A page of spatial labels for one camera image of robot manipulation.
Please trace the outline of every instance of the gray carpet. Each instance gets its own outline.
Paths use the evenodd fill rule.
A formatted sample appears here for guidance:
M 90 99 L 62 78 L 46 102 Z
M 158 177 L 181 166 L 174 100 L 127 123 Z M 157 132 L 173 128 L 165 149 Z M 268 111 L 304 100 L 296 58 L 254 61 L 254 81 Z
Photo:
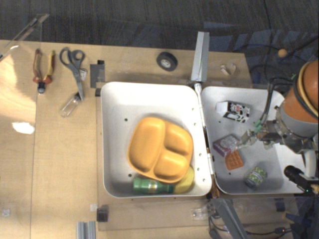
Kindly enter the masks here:
M 50 14 L 43 26 L 50 42 L 195 49 L 197 32 L 205 30 L 210 50 L 244 52 L 253 81 L 265 83 L 290 78 L 318 56 L 318 6 L 319 0 L 0 0 L 0 38 L 13 38 L 38 13 Z M 291 55 L 279 59 L 279 48 Z

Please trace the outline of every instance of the black cable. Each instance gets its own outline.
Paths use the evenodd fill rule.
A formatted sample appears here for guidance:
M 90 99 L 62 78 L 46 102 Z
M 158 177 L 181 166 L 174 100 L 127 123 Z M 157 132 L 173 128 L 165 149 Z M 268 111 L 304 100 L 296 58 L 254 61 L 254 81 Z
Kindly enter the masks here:
M 308 40 L 306 43 L 300 45 L 299 47 L 293 49 L 293 51 L 291 53 L 295 53 L 298 50 L 301 50 L 303 48 L 305 48 L 306 46 L 308 46 L 309 44 L 311 44 L 312 42 L 316 41 L 319 38 L 319 36 L 314 36 L 312 39 Z
M 268 28 L 270 30 L 270 41 L 269 41 L 270 44 L 269 45 L 272 45 L 272 43 L 273 43 L 273 33 L 272 33 L 271 22 L 270 22 L 270 18 L 269 18 L 269 14 L 268 14 L 268 8 L 267 8 L 266 0 L 263 0 L 263 1 L 264 1 L 265 13 L 266 13 L 266 16 L 267 16 L 267 21 L 268 21 Z M 267 52 L 267 55 L 266 55 L 266 61 L 265 61 L 265 65 L 264 65 L 264 70 L 263 70 L 266 80 L 268 80 L 267 73 L 266 73 L 266 68 L 267 68 L 267 62 L 268 62 L 268 59 L 269 59 L 270 51 L 271 51 L 271 48 L 268 49 L 268 52 Z
M 229 232 L 229 231 L 228 231 L 228 230 L 226 230 L 226 229 L 221 229 L 221 228 L 219 228 L 218 226 L 216 226 L 216 224 L 214 223 L 214 221 L 213 221 L 213 219 L 212 219 L 212 216 L 211 216 L 211 217 L 209 217 L 209 219 L 208 219 L 208 223 L 209 223 L 209 229 L 210 229 L 210 230 L 217 229 L 217 230 L 219 230 L 219 231 Z
M 257 47 L 269 47 L 269 48 L 272 48 L 272 49 L 275 49 L 275 50 L 280 50 L 280 48 L 277 48 L 275 46 L 272 46 L 272 45 L 268 45 L 268 44 L 259 44 L 259 43 L 248 43 L 248 44 L 244 44 L 243 46 L 233 50 L 233 52 L 238 52 L 238 51 L 241 51 L 242 48 L 247 48 L 249 46 L 257 46 Z
M 284 233 L 282 233 L 280 236 L 278 236 L 278 237 L 276 237 L 276 238 L 274 238 L 274 239 L 279 239 L 279 238 L 283 237 L 284 235 L 286 235 L 286 234 L 288 234 L 288 233 L 291 233 L 291 231 L 284 232 Z
M 308 60 L 303 59 L 303 58 L 301 58 L 300 56 L 296 55 L 296 54 L 295 54 L 295 51 L 289 52 L 289 53 L 288 53 L 288 55 L 287 55 L 287 56 L 285 56 L 285 57 L 283 57 L 281 60 L 287 59 L 287 58 L 289 58 L 289 57 L 295 57 L 295 58 L 298 58 L 298 59 L 300 59 L 300 60 L 304 61 L 305 63 L 306 63 L 306 62 L 308 62 Z
M 293 56 L 296 57 L 296 58 L 298 58 L 298 59 L 300 59 L 300 60 L 302 60 L 302 61 L 305 62 L 305 63 L 308 62 L 307 60 L 305 60 L 305 59 L 303 59 L 303 58 L 301 58 L 301 57 L 299 57 L 299 56 L 297 56 L 297 55 L 293 55 Z M 262 67 L 262 66 L 265 66 L 265 64 L 254 65 L 253 67 L 249 68 L 249 72 L 251 73 L 251 72 L 252 72 L 253 70 L 255 70 L 256 68 Z M 271 68 L 274 68 L 274 69 L 277 69 L 275 66 L 272 66 L 272 65 L 267 65 L 267 66 L 268 66 L 268 67 L 271 67 Z
M 274 81 L 276 80 L 284 80 L 287 81 L 287 83 L 274 83 Z M 286 79 L 286 78 L 282 78 L 282 77 L 274 77 L 271 78 L 269 80 L 269 84 L 268 84 L 268 94 L 267 94 L 267 100 L 266 100 L 266 105 L 265 105 L 265 109 L 260 117 L 260 121 L 261 121 L 261 125 L 264 125 L 267 119 L 267 115 L 270 109 L 270 103 L 271 103 L 271 99 L 273 96 L 273 91 L 275 90 L 276 86 L 291 86 L 292 85 L 292 81 Z
M 219 230 L 219 231 L 229 232 L 228 230 L 219 228 L 219 227 L 214 223 L 214 221 L 213 221 L 213 219 L 212 219 L 212 216 L 209 217 L 208 223 L 209 223 L 209 229 L 210 229 L 210 230 L 217 229 L 217 230 Z M 279 237 L 276 237 L 275 239 L 281 238 L 281 237 L 283 237 L 285 234 L 288 234 L 288 233 L 291 232 L 291 230 L 290 230 L 290 231 L 287 231 L 287 230 L 289 230 L 289 228 L 288 228 L 288 229 L 283 228 L 283 229 L 284 229 L 284 232 L 283 232 Z M 245 231 L 245 232 L 246 232 L 246 234 L 248 234 L 248 235 L 267 236 L 267 235 L 271 235 L 271 234 L 276 233 L 276 230 L 271 231 L 271 232 L 267 232 L 267 233 L 253 233 L 253 232 L 249 232 L 249 231 Z
M 271 234 L 275 233 L 275 231 L 268 232 L 268 233 L 253 233 L 253 232 L 246 231 L 246 233 L 248 235 L 254 235 L 254 236 L 267 236 L 267 235 L 271 235 Z

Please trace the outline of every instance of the green can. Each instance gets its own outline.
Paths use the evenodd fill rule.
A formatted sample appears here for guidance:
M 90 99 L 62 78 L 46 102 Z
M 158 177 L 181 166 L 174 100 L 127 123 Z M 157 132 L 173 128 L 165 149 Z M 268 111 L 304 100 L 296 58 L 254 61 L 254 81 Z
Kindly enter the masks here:
M 172 193 L 174 187 L 152 179 L 134 178 L 133 192 L 142 194 Z
M 267 172 L 263 168 L 256 166 L 248 175 L 247 179 L 245 180 L 245 184 L 250 188 L 256 188 L 266 178 Z

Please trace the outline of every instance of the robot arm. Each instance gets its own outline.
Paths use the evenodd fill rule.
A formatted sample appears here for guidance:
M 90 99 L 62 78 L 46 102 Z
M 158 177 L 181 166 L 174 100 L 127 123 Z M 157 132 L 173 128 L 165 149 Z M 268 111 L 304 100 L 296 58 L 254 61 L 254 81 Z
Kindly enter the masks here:
M 318 194 L 318 178 L 315 178 L 318 147 L 314 143 L 314 136 L 318 134 L 318 60 L 301 68 L 285 100 L 277 107 L 276 119 L 267 120 L 273 89 L 270 84 L 266 107 L 257 129 L 250 135 L 248 132 L 243 135 L 242 142 L 245 139 L 251 145 L 255 141 L 253 137 L 256 137 L 263 141 L 266 149 L 280 143 L 294 153 L 304 155 L 304 172 L 288 166 L 284 174 L 305 192 Z

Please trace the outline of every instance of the scissors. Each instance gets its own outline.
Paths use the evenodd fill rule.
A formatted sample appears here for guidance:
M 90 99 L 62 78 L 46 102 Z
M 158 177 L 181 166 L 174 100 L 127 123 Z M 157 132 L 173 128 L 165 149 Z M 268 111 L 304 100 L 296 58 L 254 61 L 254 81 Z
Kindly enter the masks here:
M 67 52 L 68 63 L 65 63 L 62 58 L 62 55 L 64 52 Z M 60 52 L 60 61 L 65 67 L 70 69 L 71 72 L 73 73 L 73 76 L 76 81 L 76 85 L 78 87 L 79 96 L 82 101 L 84 100 L 84 95 L 83 95 L 83 88 L 82 88 L 81 76 L 80 76 L 80 66 L 84 57 L 85 57 L 85 54 L 83 53 L 82 50 L 70 51 L 69 48 L 66 47 L 66 48 L 63 48 Z

